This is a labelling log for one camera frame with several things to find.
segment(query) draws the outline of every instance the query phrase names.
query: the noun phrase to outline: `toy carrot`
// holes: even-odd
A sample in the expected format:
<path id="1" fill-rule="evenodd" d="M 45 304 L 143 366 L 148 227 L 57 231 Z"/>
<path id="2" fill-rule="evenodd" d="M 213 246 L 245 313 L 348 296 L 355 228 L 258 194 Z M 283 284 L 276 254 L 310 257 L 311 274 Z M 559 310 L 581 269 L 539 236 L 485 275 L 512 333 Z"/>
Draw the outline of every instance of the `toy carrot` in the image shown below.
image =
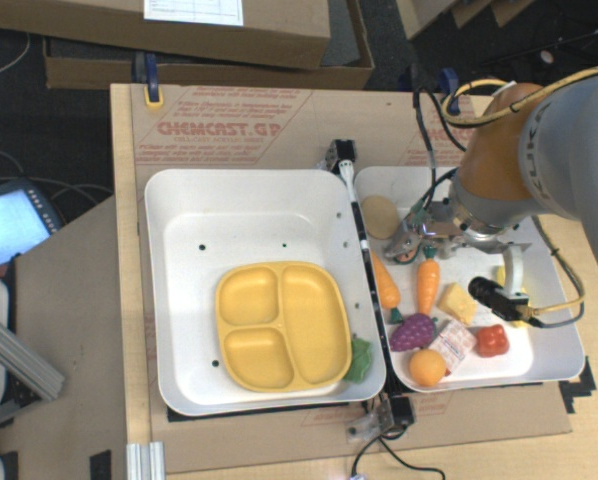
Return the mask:
<path id="1" fill-rule="evenodd" d="M 437 298 L 441 269 L 434 259 L 434 247 L 424 247 L 423 252 L 426 259 L 419 264 L 417 271 L 417 311 L 429 315 Z"/>
<path id="2" fill-rule="evenodd" d="M 394 279 L 392 279 L 386 266 L 372 249 L 370 249 L 370 257 L 372 258 L 372 269 L 374 270 L 375 280 L 377 281 L 379 303 L 383 309 L 394 309 L 401 302 L 399 288 L 395 284 Z"/>

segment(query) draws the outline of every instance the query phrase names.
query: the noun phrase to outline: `blue clamp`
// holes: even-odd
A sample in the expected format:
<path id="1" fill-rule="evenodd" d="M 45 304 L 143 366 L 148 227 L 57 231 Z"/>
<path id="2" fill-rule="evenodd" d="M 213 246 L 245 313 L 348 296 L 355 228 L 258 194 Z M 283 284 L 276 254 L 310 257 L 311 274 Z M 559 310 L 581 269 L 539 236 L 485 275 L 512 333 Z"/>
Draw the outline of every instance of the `blue clamp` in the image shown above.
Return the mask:
<path id="1" fill-rule="evenodd" d="M 444 68 L 441 70 L 441 73 L 439 73 L 437 83 L 439 84 L 441 92 L 446 96 L 449 96 L 459 88 L 459 77 L 454 69 Z M 450 104 L 448 113 L 454 116 L 459 115 L 460 110 L 458 100 L 455 100 Z"/>
<path id="2" fill-rule="evenodd" d="M 157 56 L 154 53 L 135 53 L 132 79 L 133 82 L 146 84 L 144 97 L 148 107 L 160 108 L 163 105 L 163 92 L 157 76 Z"/>

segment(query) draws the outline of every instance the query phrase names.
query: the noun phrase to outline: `yellow plate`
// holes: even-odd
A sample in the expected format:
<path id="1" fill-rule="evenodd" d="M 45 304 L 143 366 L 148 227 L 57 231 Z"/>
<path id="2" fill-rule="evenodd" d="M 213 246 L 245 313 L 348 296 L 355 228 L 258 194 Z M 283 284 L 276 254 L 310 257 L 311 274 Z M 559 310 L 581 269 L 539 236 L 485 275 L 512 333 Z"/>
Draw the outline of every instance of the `yellow plate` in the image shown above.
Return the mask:
<path id="1" fill-rule="evenodd" d="M 311 389 L 341 380 L 352 350 L 333 277 L 305 262 L 257 263 L 228 272 L 215 311 L 224 364 L 253 391 Z"/>

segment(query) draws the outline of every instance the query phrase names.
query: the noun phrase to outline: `black floor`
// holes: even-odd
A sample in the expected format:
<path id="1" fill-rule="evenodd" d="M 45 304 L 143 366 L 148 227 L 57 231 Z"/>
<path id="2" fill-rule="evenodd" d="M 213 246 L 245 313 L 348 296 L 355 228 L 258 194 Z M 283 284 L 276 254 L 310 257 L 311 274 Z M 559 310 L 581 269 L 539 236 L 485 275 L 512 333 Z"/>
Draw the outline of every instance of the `black floor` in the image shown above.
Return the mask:
<path id="1" fill-rule="evenodd" d="M 514 21 L 498 27 L 489 9 L 458 29 L 452 16 L 441 15 L 414 40 L 401 25 L 394 0 L 360 0 L 376 69 L 367 90 L 393 91 L 405 74 L 408 84 L 434 89 L 443 68 L 466 82 L 485 75 L 506 80 L 548 83 L 598 64 L 598 0 L 536 0 Z M 585 39 L 551 48 L 564 39 Z M 26 35 L 0 30 L 0 67 L 26 46 Z M 30 37 L 28 53 L 0 73 L 0 152 L 15 157 L 28 176 L 45 179 L 44 188 L 70 221 L 112 190 L 110 113 L 106 91 L 48 90 L 45 87 L 41 38 Z M 547 66 L 535 53 L 551 49 Z M 501 62 L 489 62 L 501 59 Z M 18 174 L 0 155 L 0 178 Z M 63 185 L 77 185 L 90 198 Z"/>

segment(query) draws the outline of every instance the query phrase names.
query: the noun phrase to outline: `white cable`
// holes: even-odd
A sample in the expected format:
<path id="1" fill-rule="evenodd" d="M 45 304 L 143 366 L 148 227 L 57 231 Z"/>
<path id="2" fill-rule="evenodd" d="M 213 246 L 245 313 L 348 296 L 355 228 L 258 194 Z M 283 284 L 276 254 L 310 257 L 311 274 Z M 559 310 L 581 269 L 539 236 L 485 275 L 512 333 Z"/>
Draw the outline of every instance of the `white cable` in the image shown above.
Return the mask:
<path id="1" fill-rule="evenodd" d="M 26 32 L 26 47 L 15 60 L 0 68 L 0 74 L 16 65 L 21 59 L 23 59 L 26 56 L 28 50 L 30 50 L 30 34 Z"/>

